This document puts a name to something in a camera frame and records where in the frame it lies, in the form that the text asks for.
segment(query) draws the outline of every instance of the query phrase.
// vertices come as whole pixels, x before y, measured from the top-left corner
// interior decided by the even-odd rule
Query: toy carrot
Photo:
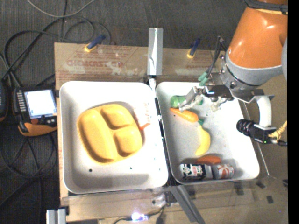
[[[184,110],[181,112],[179,109],[170,108],[170,111],[190,122],[197,122],[199,120],[198,115],[189,110]]]

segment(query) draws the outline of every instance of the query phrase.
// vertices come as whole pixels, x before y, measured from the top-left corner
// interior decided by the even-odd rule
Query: banana
[[[200,156],[205,154],[211,145],[211,137],[210,134],[203,129],[201,125],[199,125],[199,135],[200,135],[200,145],[197,148],[195,155]]]

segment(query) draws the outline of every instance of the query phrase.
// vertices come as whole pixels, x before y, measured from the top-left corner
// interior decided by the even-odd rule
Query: blue clamp
[[[187,57],[192,59],[195,56],[196,49],[200,43],[200,38],[197,38],[193,43],[191,43]]]
[[[101,44],[105,38],[106,38],[105,35],[99,35],[91,43],[87,44],[84,47],[85,51],[91,52],[92,50],[94,50],[97,47],[98,44]]]

